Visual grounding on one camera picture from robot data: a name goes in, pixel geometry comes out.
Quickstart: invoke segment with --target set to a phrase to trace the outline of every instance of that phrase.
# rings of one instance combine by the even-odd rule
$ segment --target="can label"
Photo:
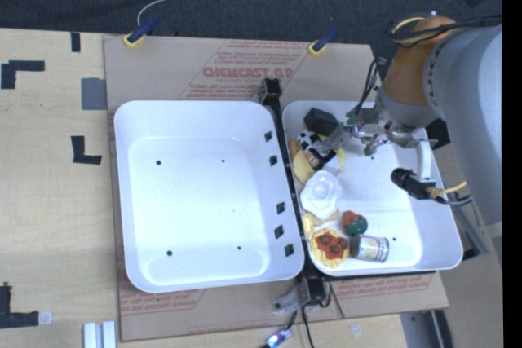
[[[303,149],[304,156],[314,169],[318,171],[322,169],[325,164],[335,157],[335,151],[329,150],[328,152],[320,152],[319,148],[322,144],[320,136],[310,130],[304,130],[299,134],[297,142],[301,149]]]
[[[354,236],[352,256],[360,260],[384,262],[388,257],[390,245],[386,238],[359,235]]]

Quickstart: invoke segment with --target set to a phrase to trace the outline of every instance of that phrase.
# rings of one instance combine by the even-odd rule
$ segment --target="black object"
[[[2,64],[0,88],[14,89],[17,71],[44,71],[45,69],[45,61],[9,61],[8,64]]]
[[[321,277],[307,280],[308,291],[310,292],[310,302],[322,302],[326,299],[325,284]]]
[[[432,150],[443,147],[450,143],[448,127],[442,119],[435,119],[426,127],[426,134],[429,139],[435,139],[436,144],[431,147]]]
[[[73,162],[79,162],[82,164],[101,164],[101,156],[86,156],[85,155],[85,137],[84,136],[72,136],[71,142],[73,143]]]
[[[264,106],[272,106],[279,103],[279,97],[282,93],[283,90],[278,78],[265,78],[258,90],[259,102]]]
[[[330,136],[335,128],[339,126],[339,121],[331,113],[312,108],[304,117],[304,124],[311,132],[319,135]]]
[[[427,187],[434,187],[435,182],[421,183],[413,178],[414,175],[415,173],[412,170],[405,170],[401,168],[394,169],[391,172],[391,180],[401,189],[406,190],[408,194],[415,199],[431,199],[431,195],[427,191]]]
[[[38,326],[38,312],[11,313],[11,286],[0,286],[0,328]]]
[[[71,51],[80,52],[80,50],[81,50],[80,33],[71,32]]]

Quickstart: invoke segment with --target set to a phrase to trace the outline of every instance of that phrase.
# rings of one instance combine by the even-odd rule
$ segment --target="table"
[[[50,311],[52,323],[0,329],[0,346],[80,346],[82,325],[118,322],[107,112],[82,110],[82,79],[104,79],[103,34],[0,29],[0,63],[43,60],[0,90],[0,281],[11,311]],[[72,136],[99,165],[73,163]],[[278,328],[137,342],[129,347],[261,346]],[[288,348],[307,346],[303,325]],[[316,346],[406,347],[399,315],[311,325]]]

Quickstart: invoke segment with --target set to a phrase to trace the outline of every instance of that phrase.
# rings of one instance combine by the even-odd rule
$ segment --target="metal bracket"
[[[345,143],[348,142],[351,135],[339,124],[332,131],[328,139],[323,141],[319,147],[320,152],[328,152],[331,150],[341,148]]]
[[[303,280],[287,294],[272,299],[272,308],[274,313],[284,312],[287,315],[291,315],[311,300],[307,281]]]
[[[252,100],[262,105],[269,105],[270,99],[279,99],[283,94],[281,84],[277,78],[265,78],[261,82]]]
[[[415,147],[417,153],[417,180],[422,182],[431,179],[431,144],[419,140]]]

